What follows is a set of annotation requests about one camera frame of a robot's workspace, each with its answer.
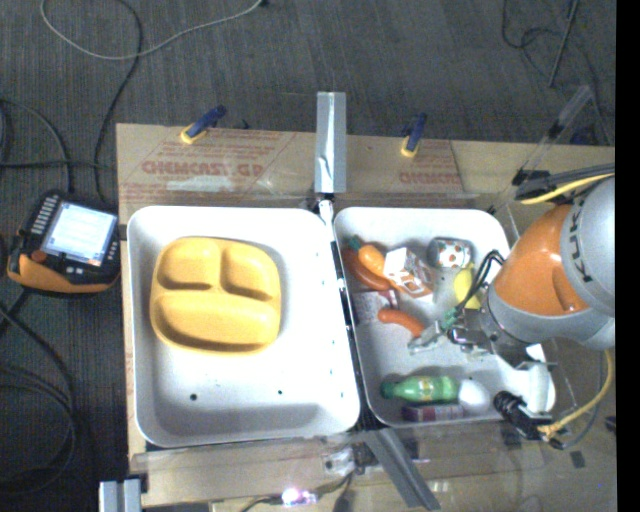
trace gray carpet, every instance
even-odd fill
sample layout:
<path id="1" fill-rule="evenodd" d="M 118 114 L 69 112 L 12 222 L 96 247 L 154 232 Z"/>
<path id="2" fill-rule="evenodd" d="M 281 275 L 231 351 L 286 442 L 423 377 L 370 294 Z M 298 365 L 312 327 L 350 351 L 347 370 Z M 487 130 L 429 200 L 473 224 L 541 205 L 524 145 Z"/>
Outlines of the gray carpet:
<path id="1" fill-rule="evenodd" d="M 129 4 L 144 27 L 143 47 L 150 48 L 184 28 L 247 9 L 253 0 Z M 5 162 L 61 158 L 52 135 L 26 106 L 55 127 L 68 158 L 93 160 L 105 115 L 133 61 L 100 60 L 72 48 L 45 26 L 39 5 L 39 0 L 0 0 L 0 99 L 6 100 L 0 106 L 11 135 L 2 157 Z M 583 129 L 579 142 L 614 144 L 616 2 L 580 4 L 549 87 L 569 5 L 543 0 L 271 0 L 245 17 L 191 33 L 142 57 L 115 105 L 98 160 L 115 165 L 116 122 L 182 126 L 220 103 L 228 110 L 220 126 L 313 132 L 321 90 L 347 93 L 352 134 L 399 136 L 424 111 L 429 138 L 537 142 L 576 88 L 586 84 L 597 101 L 577 120 L 576 127 Z M 93 52 L 136 51 L 134 18 L 118 0 L 51 0 L 47 12 L 56 27 Z M 511 45 L 503 38 L 503 26 Z M 71 170 L 76 192 L 95 195 L 93 170 Z M 100 190 L 115 204 L 115 171 L 101 170 L 98 178 Z M 5 243 L 35 197 L 64 185 L 62 167 L 0 169 Z M 19 293 L 18 285 L 2 278 L 5 309 Z M 88 497 L 84 480 L 126 476 L 120 297 L 119 284 L 88 300 L 32 295 L 15 312 L 68 367 L 86 427 L 77 460 L 70 464 L 74 471 L 44 492 L 0 495 L 0 511 L 83 510 Z M 60 379 L 31 337 L 6 322 L 1 336 L 1 361 L 27 366 L 54 383 Z M 0 394 L 5 426 L 19 411 L 49 419 L 24 422 L 37 424 L 35 431 L 26 426 L 11 430 L 21 434 L 12 434 L 18 445 L 15 451 L 6 448 L 7 457 L 37 446 L 38 433 L 48 435 L 51 446 L 65 435 L 65 418 L 55 404 L 33 394 L 21 396 L 15 389 Z M 55 450 L 50 451 L 40 450 L 40 458 L 51 459 Z M 15 470 L 6 460 L 0 460 L 0 482 Z"/>

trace toy sausage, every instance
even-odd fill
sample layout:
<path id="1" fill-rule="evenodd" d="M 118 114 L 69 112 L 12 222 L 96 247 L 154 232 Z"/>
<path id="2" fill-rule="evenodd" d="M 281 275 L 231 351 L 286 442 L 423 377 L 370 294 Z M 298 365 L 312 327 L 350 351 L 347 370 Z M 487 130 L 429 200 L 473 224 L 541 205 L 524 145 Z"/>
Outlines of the toy sausage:
<path id="1" fill-rule="evenodd" d="M 344 249 L 342 251 L 342 260 L 351 275 L 367 288 L 377 291 L 385 291 L 391 288 L 391 283 L 389 283 L 388 279 L 375 275 L 362 265 L 358 258 L 358 253 L 353 249 Z"/>
<path id="2" fill-rule="evenodd" d="M 378 320 L 385 324 L 398 324 L 411 331 L 414 338 L 424 331 L 424 324 L 416 317 L 398 309 L 383 308 L 378 311 Z"/>

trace yellow plate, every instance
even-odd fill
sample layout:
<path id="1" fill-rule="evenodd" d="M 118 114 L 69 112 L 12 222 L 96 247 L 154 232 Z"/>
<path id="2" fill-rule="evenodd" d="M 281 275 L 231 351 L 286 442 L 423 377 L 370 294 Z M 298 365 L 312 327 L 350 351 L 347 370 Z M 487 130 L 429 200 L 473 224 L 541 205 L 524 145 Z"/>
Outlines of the yellow plate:
<path id="1" fill-rule="evenodd" d="M 156 261 L 150 316 L 156 335 L 174 346 L 260 351 L 280 330 L 278 269 L 265 251 L 247 243 L 179 238 Z"/>

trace yellow cable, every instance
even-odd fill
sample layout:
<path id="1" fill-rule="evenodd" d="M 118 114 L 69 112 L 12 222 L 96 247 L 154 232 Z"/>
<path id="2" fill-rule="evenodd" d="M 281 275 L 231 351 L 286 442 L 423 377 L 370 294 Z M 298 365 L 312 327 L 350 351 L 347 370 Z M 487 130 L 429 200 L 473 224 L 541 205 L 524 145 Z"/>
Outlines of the yellow cable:
<path id="1" fill-rule="evenodd" d="M 607 379 L 605 380 L 605 383 L 602 386 L 602 389 L 598 392 L 598 394 L 595 397 L 593 397 L 593 399 L 590 402 L 583 405 L 578 410 L 574 411 L 568 416 L 565 416 L 561 420 L 556 421 L 551 425 L 539 426 L 538 431 L 544 434 L 544 436 L 547 438 L 546 439 L 547 441 L 551 439 L 567 423 L 575 420 L 577 417 L 581 416 L 582 414 L 587 412 L 589 409 L 593 408 L 598 402 L 600 402 L 600 400 L 604 398 L 604 396 L 609 391 L 609 388 L 611 387 L 611 384 L 613 382 L 613 356 L 611 355 L 610 350 L 605 350 L 604 353 L 605 353 L 605 356 L 607 357 Z"/>
<path id="2" fill-rule="evenodd" d="M 614 173 L 609 173 L 609 174 L 602 174 L 600 176 L 592 176 L 591 178 L 584 178 L 582 180 L 577 180 L 577 181 L 572 181 L 571 183 L 567 183 L 566 185 L 557 188 L 556 190 L 552 191 L 552 192 L 548 192 L 546 194 L 543 194 L 541 196 L 536 196 L 536 197 L 532 197 L 530 199 L 523 199 L 522 201 L 520 201 L 522 204 L 538 204 L 538 203 L 544 203 L 545 201 L 548 201 L 549 199 L 553 199 L 554 197 L 559 196 L 560 194 L 564 194 L 565 192 L 569 191 L 569 190 L 573 190 L 574 188 L 578 188 L 578 187 L 582 187 L 583 185 L 587 185 L 589 183 L 592 183 L 594 181 L 598 181 L 604 178 L 608 178 L 609 176 L 613 176 Z"/>

